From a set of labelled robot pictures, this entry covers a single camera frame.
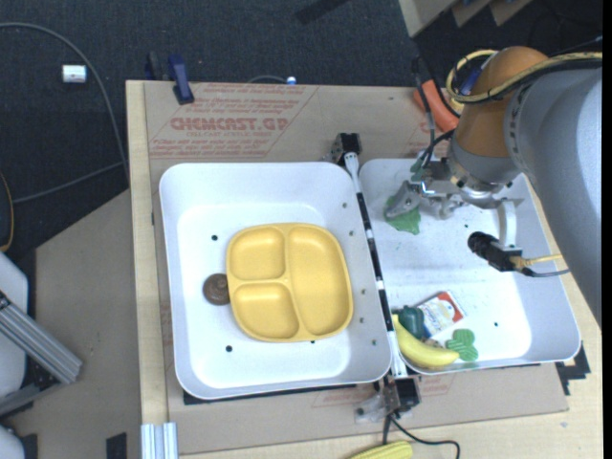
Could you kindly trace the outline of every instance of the wooden table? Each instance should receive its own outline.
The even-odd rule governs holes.
[[[160,288],[156,263],[155,232],[151,222],[152,191],[148,152],[147,117],[143,81],[126,83],[129,160],[131,171],[132,220],[134,230],[135,284],[137,298],[142,423],[161,425],[169,421],[166,374],[162,342]],[[364,94],[351,87],[336,87],[339,98]],[[409,91],[404,94],[410,97]],[[564,283],[576,315],[591,373],[585,380],[570,383],[569,409],[565,412],[477,422],[456,426],[419,429],[427,440],[453,439],[460,443],[462,457],[602,457],[601,330],[589,312],[576,283],[564,276]],[[353,435],[235,450],[188,455],[193,458],[313,458],[350,457],[381,443],[380,433]],[[391,440],[401,440],[393,432]],[[454,450],[414,446],[415,459],[454,457]]]

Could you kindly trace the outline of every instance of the yellow divided plate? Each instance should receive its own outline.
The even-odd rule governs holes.
[[[242,229],[229,241],[229,299],[254,339],[331,337],[353,316],[353,295],[338,240],[327,229],[280,223]]]

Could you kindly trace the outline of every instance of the black carpet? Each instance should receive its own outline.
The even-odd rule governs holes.
[[[527,44],[545,53],[602,34],[602,0],[536,0],[502,27],[487,11],[457,29],[450,13],[414,39],[398,0],[0,0],[0,23],[44,26],[69,39],[98,70],[125,147],[127,79],[145,78],[149,52],[179,53],[189,78],[247,81],[295,76],[303,84],[413,86],[420,50],[438,79],[462,55]],[[8,255],[24,256],[127,189],[96,82],[65,84],[80,63],[59,39],[0,29],[0,170],[16,200]]]

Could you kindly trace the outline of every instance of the yellow corn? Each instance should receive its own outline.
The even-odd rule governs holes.
[[[412,457],[412,446],[406,441],[393,442],[385,446],[377,446],[350,459],[410,459]]]

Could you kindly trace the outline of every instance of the yellow banana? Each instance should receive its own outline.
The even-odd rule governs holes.
[[[397,315],[393,315],[395,334],[398,337],[400,351],[409,361],[426,369],[439,369],[452,364],[459,359],[459,353],[442,347],[432,347],[416,339],[400,323]]]

